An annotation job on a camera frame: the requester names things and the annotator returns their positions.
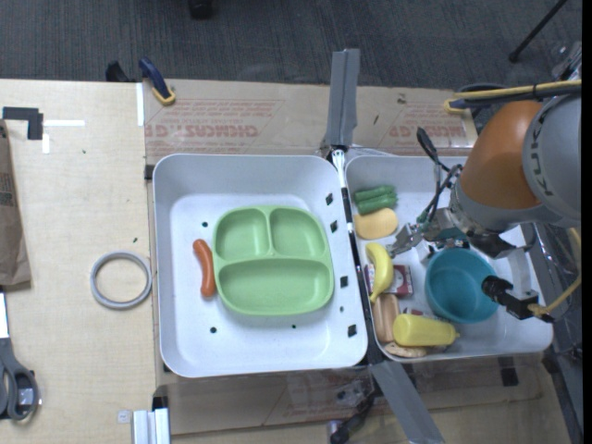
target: light wood surface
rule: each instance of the light wood surface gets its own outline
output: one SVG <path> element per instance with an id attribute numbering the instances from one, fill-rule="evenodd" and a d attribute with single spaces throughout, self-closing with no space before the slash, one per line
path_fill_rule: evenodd
<path id="1" fill-rule="evenodd" d="M 152 298 L 128 311 L 106 309 L 91 294 L 89 274 L 114 250 L 150 257 L 136 86 L 0 80 L 0 101 L 39 108 L 46 120 L 85 122 L 47 128 L 48 154 L 41 142 L 27 141 L 26 122 L 7 122 L 32 281 L 7 290 L 6 301 L 15 354 L 34 370 L 43 405 L 28 423 L 0 421 L 0 442 L 129 443 L 130 424 L 118 421 L 120 412 L 149 410 L 156 387 Z M 134 296 L 142 283 L 134 265 L 118 262 L 100 279 L 120 299 Z M 471 406 L 447 408 L 433 396 L 433 416 L 447 442 L 568 442 L 550 377 L 535 370 L 536 392 L 527 400 L 508 392 L 507 400 L 475 405 L 479 388 L 468 388 Z M 325 443 L 327 423 L 172 440 Z M 396 417 L 385 415 L 369 417 L 351 443 L 406 441 Z"/>

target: white plastic tray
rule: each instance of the white plastic tray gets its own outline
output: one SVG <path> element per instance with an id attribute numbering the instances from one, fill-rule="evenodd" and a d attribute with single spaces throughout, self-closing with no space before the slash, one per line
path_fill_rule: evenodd
<path id="1" fill-rule="evenodd" d="M 153 185 L 159 341 L 171 371 L 191 378 L 244 375 L 342 368 L 364 358 L 368 337 L 360 290 L 339 179 L 328 161 L 172 154 L 156 165 Z M 191 244 L 204 239 L 211 245 L 223 214 L 254 204 L 307 209 L 324 226 L 335 277 L 326 306 L 259 317 L 229 310 L 217 295 L 201 296 L 202 273 Z"/>
<path id="2" fill-rule="evenodd" d="M 463 158 L 443 157 L 442 161 L 448 166 L 464 162 Z M 401 228 L 405 223 L 415 223 L 417 216 L 426 208 L 436 188 L 434 175 L 434 163 L 427 157 L 416 156 L 368 156 L 355 157 L 348 163 L 346 179 L 350 193 L 371 189 L 382 184 L 395 186 L 399 201 L 395 207 L 395 213 Z M 448 205 L 450 191 L 445 190 L 440 197 L 438 206 Z M 352 210 L 356 213 L 355 204 Z M 517 246 L 524 245 L 524 237 L 520 228 L 506 232 L 504 240 Z M 378 241 L 384 245 L 394 242 L 394 235 Z M 367 265 L 365 255 L 365 240 L 358 239 L 358 250 L 361 262 Z M 508 260 L 488 260 L 496 274 L 512 282 L 512 271 Z M 397 255 L 393 261 L 397 265 L 409 265 L 413 281 L 413 295 L 400 299 L 401 309 L 410 307 L 431 314 L 424 294 L 424 282 L 426 279 L 426 248 L 420 243 L 417 248 L 409 252 Z M 537 276 L 530 257 L 528 267 L 533 284 L 532 289 L 540 292 Z M 551 343 L 553 329 L 551 324 L 544 323 L 535 318 L 519 320 L 508 314 L 505 307 L 500 306 L 498 311 L 487 321 L 477 324 L 454 324 L 461 336 L 446 350 L 434 349 L 422 358 L 401 358 L 390 355 L 383 348 L 383 352 L 393 360 L 401 362 L 426 362 L 446 359 L 458 359 L 464 357 L 479 357 L 488 355 L 503 355 L 516 353 L 533 353 L 545 350 Z"/>

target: brown paper bag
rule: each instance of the brown paper bag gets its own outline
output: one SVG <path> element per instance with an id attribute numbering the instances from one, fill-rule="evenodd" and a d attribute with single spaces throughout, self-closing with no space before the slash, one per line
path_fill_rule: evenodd
<path id="1" fill-rule="evenodd" d="M 25 238 L 8 146 L 8 130 L 0 120 L 0 285 L 13 286 L 31 279 Z"/>

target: scissors handle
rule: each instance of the scissors handle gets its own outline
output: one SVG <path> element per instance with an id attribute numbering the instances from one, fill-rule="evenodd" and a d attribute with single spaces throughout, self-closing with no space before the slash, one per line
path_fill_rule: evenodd
<path id="1" fill-rule="evenodd" d="M 25 389 L 32 391 L 32 402 L 22 405 L 19 403 L 19 392 Z M 20 421 L 32 414 L 38 404 L 39 388 L 33 373 L 16 359 L 10 338 L 0 339 L 0 414 L 6 411 L 10 418 Z"/>

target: blue tool handle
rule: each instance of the blue tool handle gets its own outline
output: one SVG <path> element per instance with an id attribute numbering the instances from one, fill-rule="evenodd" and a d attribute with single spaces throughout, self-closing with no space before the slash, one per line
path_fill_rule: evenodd
<path id="1" fill-rule="evenodd" d="M 7 378 L 7 389 L 4 376 Z M 32 390 L 32 403 L 19 404 L 19 391 Z M 39 404 L 39 388 L 33 373 L 17 361 L 9 338 L 0 339 L 0 414 L 4 411 L 15 421 L 25 419 Z"/>
<path id="2" fill-rule="evenodd" d="M 153 62 L 147 57 L 143 57 L 140 59 L 139 66 L 142 70 L 142 75 L 152 81 L 154 88 L 160 93 L 163 99 L 168 99 L 172 95 L 172 92 L 168 89 L 163 76 Z"/>

